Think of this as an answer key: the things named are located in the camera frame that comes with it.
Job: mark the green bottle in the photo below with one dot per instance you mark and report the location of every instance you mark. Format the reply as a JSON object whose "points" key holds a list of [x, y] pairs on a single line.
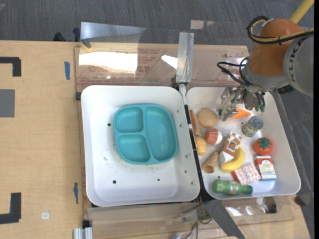
{"points": [[225, 187]]}

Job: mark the pink patterned box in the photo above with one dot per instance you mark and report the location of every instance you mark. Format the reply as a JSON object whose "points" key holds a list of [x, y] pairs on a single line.
{"points": [[246, 174]]}

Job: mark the teal divided plate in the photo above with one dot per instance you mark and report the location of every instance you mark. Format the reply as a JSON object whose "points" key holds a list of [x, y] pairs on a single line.
{"points": [[159, 133]]}

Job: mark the thin black and white rod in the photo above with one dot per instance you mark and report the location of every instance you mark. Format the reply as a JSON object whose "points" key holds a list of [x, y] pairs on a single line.
{"points": [[191, 131]]}

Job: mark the tan bread roll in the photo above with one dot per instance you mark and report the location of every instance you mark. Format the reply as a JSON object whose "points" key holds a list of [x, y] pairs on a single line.
{"points": [[207, 118]]}

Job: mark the green can with grey lid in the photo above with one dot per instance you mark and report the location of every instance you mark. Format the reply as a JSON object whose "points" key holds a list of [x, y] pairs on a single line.
{"points": [[250, 129]]}

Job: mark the brown toast slice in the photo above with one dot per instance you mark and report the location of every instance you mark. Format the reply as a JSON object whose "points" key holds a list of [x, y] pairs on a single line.
{"points": [[195, 122]]}

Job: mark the red and white packet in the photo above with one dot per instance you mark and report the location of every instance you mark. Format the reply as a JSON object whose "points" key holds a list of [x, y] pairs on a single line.
{"points": [[266, 168]]}

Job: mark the white plastic tray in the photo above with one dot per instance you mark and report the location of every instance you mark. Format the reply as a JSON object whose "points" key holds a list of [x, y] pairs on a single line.
{"points": [[139, 183], [281, 133]]}

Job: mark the orange and white cupcake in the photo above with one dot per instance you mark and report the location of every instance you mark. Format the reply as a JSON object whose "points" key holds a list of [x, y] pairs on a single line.
{"points": [[212, 136]]}

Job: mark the tan ice cream cone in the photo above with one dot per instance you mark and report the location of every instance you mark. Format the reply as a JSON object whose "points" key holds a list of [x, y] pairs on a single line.
{"points": [[210, 162]]}

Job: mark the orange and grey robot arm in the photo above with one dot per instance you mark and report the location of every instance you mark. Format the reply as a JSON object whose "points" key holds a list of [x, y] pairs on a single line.
{"points": [[270, 56]]}

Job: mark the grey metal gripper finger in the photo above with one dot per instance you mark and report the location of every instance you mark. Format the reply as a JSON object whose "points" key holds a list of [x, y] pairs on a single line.
{"points": [[223, 114], [233, 109]]}

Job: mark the orange carrot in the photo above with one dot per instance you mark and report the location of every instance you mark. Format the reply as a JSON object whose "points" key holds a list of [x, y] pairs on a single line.
{"points": [[241, 113]]}

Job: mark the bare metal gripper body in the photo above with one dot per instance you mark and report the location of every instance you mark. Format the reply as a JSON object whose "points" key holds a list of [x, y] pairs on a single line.
{"points": [[240, 96]]}

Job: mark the brown and white carton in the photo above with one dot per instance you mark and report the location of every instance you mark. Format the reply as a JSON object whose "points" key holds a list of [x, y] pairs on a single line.
{"points": [[230, 146]]}

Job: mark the red tomato with green top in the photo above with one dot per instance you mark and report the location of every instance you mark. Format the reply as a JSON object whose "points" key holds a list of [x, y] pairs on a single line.
{"points": [[263, 147]]}

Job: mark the black cylinder on white bracket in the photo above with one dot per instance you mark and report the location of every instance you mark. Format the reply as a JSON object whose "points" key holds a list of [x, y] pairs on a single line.
{"points": [[285, 89]]}

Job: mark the small white square tile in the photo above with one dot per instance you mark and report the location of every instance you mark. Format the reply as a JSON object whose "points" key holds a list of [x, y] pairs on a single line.
{"points": [[45, 215]]}

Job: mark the yellow banana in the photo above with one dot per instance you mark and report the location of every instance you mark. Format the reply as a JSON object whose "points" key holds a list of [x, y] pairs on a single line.
{"points": [[236, 163]]}

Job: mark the brown cardboard board, red print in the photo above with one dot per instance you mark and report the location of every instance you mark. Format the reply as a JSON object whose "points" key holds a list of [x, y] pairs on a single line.
{"points": [[149, 68]]}

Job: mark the yellow corn cob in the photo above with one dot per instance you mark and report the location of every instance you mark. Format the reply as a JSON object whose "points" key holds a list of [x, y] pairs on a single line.
{"points": [[201, 146]]}

